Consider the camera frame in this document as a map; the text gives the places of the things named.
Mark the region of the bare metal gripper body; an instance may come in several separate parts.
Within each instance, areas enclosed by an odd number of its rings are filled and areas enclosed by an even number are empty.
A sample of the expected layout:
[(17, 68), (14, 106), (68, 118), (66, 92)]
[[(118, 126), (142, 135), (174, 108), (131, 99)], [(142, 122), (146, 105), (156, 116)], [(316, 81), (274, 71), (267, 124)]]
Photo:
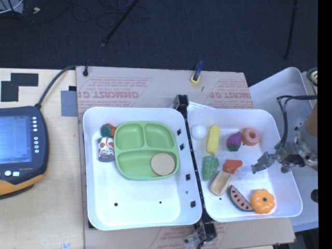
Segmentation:
[(294, 166), (318, 170), (317, 152), (302, 139), (294, 139), (285, 144), (278, 142), (275, 145), (275, 158), (282, 165), (282, 171), (290, 171)]

